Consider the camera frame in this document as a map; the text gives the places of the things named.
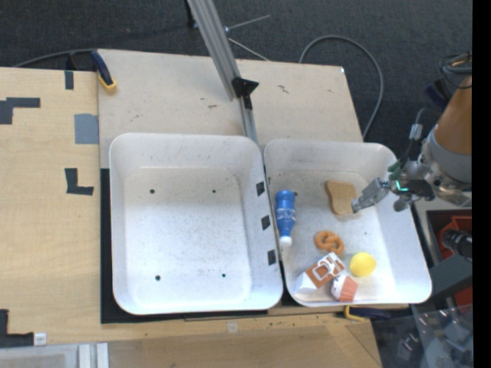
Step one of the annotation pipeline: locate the brown bread slice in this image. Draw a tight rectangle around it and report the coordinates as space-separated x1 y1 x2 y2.
325 179 359 216

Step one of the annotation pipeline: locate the black cylinder on white bracket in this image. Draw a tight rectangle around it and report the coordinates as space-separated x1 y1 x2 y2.
440 227 473 262

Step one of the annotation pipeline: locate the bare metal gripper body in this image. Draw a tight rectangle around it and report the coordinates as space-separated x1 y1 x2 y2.
387 156 473 208

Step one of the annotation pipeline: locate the brown and white carton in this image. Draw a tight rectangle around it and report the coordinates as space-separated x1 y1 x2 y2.
292 251 346 296

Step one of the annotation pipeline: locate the pink and white cupcake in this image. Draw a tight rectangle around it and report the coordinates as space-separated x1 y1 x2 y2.
330 274 360 304

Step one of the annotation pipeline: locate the orange pretzel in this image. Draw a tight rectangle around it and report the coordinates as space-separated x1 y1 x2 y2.
313 229 345 256

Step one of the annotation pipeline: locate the yellow lemon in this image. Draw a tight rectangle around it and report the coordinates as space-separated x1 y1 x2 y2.
348 251 378 278

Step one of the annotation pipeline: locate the white plastic tray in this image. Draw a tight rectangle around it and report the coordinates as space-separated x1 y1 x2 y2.
108 131 285 317
262 138 434 309

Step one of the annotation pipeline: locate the blue bottle with white cap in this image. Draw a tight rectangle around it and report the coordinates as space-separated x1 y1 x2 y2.
273 189 298 249

